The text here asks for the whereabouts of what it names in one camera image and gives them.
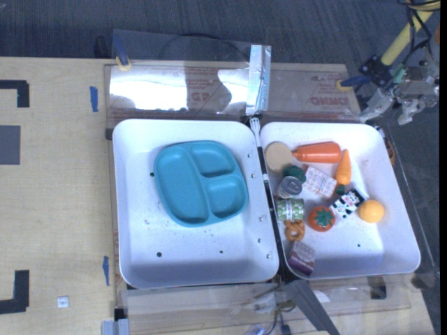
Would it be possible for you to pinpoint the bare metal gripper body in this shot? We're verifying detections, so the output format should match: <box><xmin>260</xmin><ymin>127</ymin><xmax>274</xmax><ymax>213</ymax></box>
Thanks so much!
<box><xmin>393</xmin><ymin>64</ymin><xmax>440</xmax><ymax>108</ymax></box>

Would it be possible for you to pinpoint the orange carrot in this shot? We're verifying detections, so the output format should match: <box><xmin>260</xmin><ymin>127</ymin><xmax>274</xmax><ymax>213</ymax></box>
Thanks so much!
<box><xmin>335</xmin><ymin>149</ymin><xmax>353</xmax><ymax>196</ymax></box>

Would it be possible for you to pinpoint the orange bottle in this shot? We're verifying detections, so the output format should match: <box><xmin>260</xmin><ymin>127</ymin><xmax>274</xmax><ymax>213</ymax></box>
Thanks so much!
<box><xmin>291</xmin><ymin>141</ymin><xmax>342</xmax><ymax>164</ymax></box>

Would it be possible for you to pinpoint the brown cardboard board, red print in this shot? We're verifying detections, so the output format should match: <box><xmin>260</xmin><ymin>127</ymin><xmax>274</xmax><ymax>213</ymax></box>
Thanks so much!
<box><xmin>103</xmin><ymin>61</ymin><xmax>413</xmax><ymax>324</ymax></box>

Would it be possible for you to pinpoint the orange and white patterned packet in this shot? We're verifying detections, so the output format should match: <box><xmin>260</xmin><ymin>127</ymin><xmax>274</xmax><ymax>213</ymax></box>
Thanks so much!
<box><xmin>302</xmin><ymin>165</ymin><xmax>338</xmax><ymax>200</ymax></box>

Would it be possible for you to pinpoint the black and white cow carton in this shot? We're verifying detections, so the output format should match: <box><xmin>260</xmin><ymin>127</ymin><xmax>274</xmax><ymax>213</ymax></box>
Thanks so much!
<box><xmin>330</xmin><ymin>188</ymin><xmax>366</xmax><ymax>219</ymax></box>

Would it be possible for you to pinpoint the yellow-orange ball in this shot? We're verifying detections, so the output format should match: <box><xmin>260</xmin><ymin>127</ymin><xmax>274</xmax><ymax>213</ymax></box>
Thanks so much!
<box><xmin>358</xmin><ymin>199</ymin><xmax>386</xmax><ymax>224</ymax></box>

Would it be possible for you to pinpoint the tan round biscuit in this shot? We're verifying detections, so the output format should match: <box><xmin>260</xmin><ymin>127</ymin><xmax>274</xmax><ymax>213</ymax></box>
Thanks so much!
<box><xmin>264</xmin><ymin>141</ymin><xmax>294</xmax><ymax>173</ymax></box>

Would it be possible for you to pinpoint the silver can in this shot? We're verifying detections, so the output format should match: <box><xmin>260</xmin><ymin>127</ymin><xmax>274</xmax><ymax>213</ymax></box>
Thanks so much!
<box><xmin>275</xmin><ymin>175</ymin><xmax>304</xmax><ymax>200</ymax></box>

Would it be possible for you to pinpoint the thin black and white rod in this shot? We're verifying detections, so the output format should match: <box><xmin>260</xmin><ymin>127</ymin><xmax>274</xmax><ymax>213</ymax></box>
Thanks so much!
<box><xmin>249</xmin><ymin>115</ymin><xmax>286</xmax><ymax>285</ymax></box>

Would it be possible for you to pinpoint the orange tomato with green top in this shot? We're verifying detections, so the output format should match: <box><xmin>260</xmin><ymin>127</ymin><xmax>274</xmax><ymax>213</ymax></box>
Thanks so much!
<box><xmin>307</xmin><ymin>205</ymin><xmax>337</xmax><ymax>232</ymax></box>

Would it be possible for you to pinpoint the green can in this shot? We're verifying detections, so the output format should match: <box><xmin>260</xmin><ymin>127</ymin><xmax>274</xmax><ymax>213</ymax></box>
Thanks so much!
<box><xmin>275</xmin><ymin>198</ymin><xmax>305</xmax><ymax>222</ymax></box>

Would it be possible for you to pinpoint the white plastic tray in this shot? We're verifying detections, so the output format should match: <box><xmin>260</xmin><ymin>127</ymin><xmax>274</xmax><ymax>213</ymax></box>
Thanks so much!
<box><xmin>259</xmin><ymin>121</ymin><xmax>422</xmax><ymax>281</ymax></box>
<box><xmin>111</xmin><ymin>118</ymin><xmax>280</xmax><ymax>290</ymax></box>

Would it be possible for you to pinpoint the brown pretzel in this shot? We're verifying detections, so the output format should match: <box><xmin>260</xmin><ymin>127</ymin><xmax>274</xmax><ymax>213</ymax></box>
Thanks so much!
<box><xmin>284</xmin><ymin>219</ymin><xmax>306</xmax><ymax>242</ymax></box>

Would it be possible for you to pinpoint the purple carton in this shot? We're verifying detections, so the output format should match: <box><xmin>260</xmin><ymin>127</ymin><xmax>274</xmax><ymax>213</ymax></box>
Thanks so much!
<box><xmin>287</xmin><ymin>240</ymin><xmax>316</xmax><ymax>276</ymax></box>

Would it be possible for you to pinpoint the blue divided plate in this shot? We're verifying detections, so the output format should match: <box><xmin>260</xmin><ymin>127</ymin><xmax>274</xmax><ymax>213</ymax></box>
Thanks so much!
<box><xmin>153</xmin><ymin>140</ymin><xmax>249</xmax><ymax>228</ymax></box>

